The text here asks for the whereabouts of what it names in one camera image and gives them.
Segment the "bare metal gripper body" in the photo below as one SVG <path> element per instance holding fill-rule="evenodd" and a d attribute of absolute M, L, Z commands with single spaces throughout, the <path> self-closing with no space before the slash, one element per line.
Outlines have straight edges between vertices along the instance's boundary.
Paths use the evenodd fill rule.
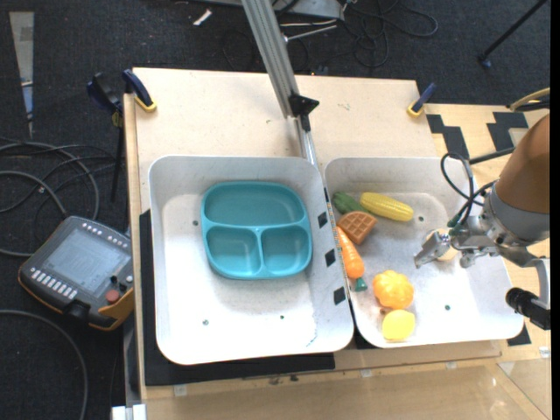
<path fill-rule="evenodd" d="M 469 216 L 450 231 L 451 246 L 463 257 L 495 256 L 498 240 L 503 239 L 503 226 L 490 214 Z"/>

